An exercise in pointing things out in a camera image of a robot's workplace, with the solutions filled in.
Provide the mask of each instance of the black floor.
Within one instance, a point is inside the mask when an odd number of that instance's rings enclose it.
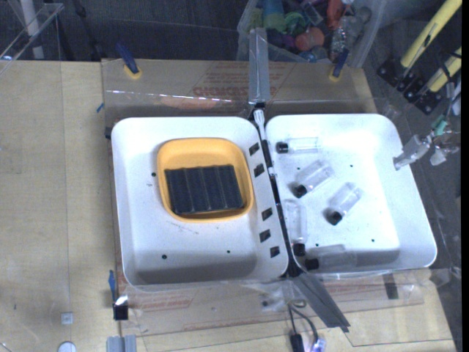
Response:
[[[64,4],[59,15],[71,54],[60,52],[60,58],[72,57],[78,61],[96,59],[97,48],[104,57],[118,57],[114,46],[123,41],[136,58],[146,59],[210,59],[235,60],[237,53],[237,24],[248,0],[79,0],[86,8],[86,31],[76,15],[76,1],[54,0]],[[401,56],[415,39],[425,23],[439,7],[418,17],[400,21],[382,28],[374,41],[363,66],[373,96],[385,98],[401,111],[406,111],[396,126],[402,141],[413,134],[427,134],[432,122],[446,105],[442,103],[426,116],[408,106],[395,89],[377,76],[377,69],[388,56]],[[20,30],[19,22],[0,0],[0,50],[4,49]],[[48,33],[51,38],[54,32]],[[430,77],[437,69],[436,56],[441,51],[451,52],[461,45],[462,13],[459,11],[431,45],[416,69]],[[57,59],[57,47],[47,48],[48,59]],[[384,107],[378,101],[378,109]],[[454,118],[460,130],[460,117]],[[461,195],[460,152],[448,157],[440,166],[432,166],[427,156],[413,164],[422,200],[434,229],[439,255],[432,266],[435,282],[454,335],[458,351],[462,351],[462,282],[461,268],[461,218],[454,201]]]

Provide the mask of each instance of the clear plastic bin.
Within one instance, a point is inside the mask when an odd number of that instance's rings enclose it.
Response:
[[[240,22],[237,26],[239,40],[237,60],[246,61],[249,58],[248,32],[252,26],[252,12],[259,0],[249,0]],[[372,10],[371,20],[366,24],[363,36],[354,45],[347,63],[351,67],[362,67],[374,42],[379,28],[390,23],[421,12],[438,0],[352,0],[353,6],[359,9],[363,6]],[[302,57],[283,48],[269,45],[269,60],[280,62],[306,62]]]

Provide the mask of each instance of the wooden surface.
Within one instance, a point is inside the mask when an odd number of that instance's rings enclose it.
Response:
[[[315,69],[317,92],[333,97],[327,73]],[[341,95],[348,87],[371,96],[362,70],[345,76]],[[115,254],[100,65],[17,62],[0,97],[0,342],[13,352],[56,351],[65,340],[105,351],[119,324],[107,283]],[[349,335],[320,329],[327,350],[455,351],[428,271],[418,275],[423,301],[347,313]],[[71,325],[61,324],[64,312],[73,312]],[[139,337],[137,351],[290,351],[290,328],[285,318]]]

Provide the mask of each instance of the white pipe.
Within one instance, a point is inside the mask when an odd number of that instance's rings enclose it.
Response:
[[[39,30],[39,24],[36,19],[36,9],[34,8],[34,2],[32,0],[20,0],[23,8],[24,20],[26,22],[26,28],[28,34],[34,35]],[[33,47],[32,52],[36,60],[44,59],[44,50],[41,45]]]

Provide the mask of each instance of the yellow pole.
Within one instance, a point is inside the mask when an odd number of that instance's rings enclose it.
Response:
[[[456,54],[460,56],[462,55],[462,47],[459,47],[459,49],[456,51]],[[449,75],[453,76],[459,69],[461,69],[461,59],[455,56],[451,56],[448,60],[446,60],[445,66],[446,69],[448,69]],[[437,92],[446,82],[448,82],[448,78],[440,68],[436,71],[433,77],[428,80],[426,85],[431,92]]]
[[[402,67],[409,68],[414,65],[425,48],[436,38],[440,30],[446,25],[461,5],[462,0],[446,0],[443,3],[432,20],[425,26],[425,29],[401,58]]]

